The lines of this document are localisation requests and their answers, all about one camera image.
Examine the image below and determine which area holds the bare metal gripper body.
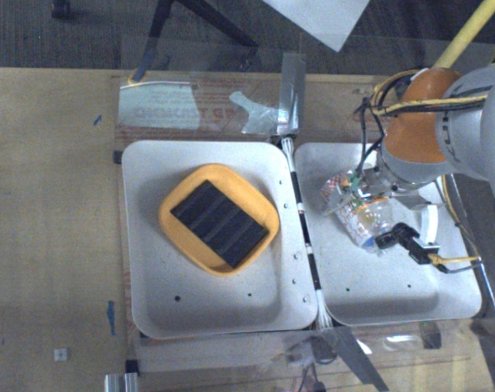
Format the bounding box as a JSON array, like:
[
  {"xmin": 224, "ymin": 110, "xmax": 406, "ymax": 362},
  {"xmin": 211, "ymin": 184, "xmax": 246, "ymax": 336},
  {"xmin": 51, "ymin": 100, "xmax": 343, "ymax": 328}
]
[{"xmin": 346, "ymin": 165, "xmax": 399, "ymax": 199}]

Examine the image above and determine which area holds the clear plastic bottle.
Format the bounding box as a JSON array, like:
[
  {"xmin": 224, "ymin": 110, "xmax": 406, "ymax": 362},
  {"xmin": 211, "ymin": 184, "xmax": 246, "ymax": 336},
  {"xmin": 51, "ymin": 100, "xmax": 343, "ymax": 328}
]
[{"xmin": 335, "ymin": 196, "xmax": 395, "ymax": 256}]

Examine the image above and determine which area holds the thin black and white rod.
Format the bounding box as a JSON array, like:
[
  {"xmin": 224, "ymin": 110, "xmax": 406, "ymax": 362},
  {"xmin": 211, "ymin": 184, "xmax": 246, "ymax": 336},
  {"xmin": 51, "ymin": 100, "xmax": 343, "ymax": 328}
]
[{"xmin": 280, "ymin": 136, "xmax": 334, "ymax": 331}]

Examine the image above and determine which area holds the brown cardboard board red print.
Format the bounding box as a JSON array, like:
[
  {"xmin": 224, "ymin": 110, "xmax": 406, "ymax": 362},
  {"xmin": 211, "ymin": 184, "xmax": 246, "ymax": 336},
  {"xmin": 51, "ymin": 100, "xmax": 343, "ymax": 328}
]
[{"xmin": 110, "ymin": 69, "xmax": 490, "ymax": 377}]

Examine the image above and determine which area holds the white plastic tray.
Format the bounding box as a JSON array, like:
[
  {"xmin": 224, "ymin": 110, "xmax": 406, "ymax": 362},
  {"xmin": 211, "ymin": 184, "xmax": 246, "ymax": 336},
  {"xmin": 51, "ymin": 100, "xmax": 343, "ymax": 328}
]
[
  {"xmin": 294, "ymin": 141, "xmax": 484, "ymax": 327},
  {"xmin": 120, "ymin": 139, "xmax": 319, "ymax": 341}
]

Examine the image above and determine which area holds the yellow pole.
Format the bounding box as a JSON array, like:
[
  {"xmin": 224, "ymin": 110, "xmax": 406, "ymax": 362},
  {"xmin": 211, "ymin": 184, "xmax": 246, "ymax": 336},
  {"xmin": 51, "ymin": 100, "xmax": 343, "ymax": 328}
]
[{"xmin": 432, "ymin": 0, "xmax": 495, "ymax": 70}]

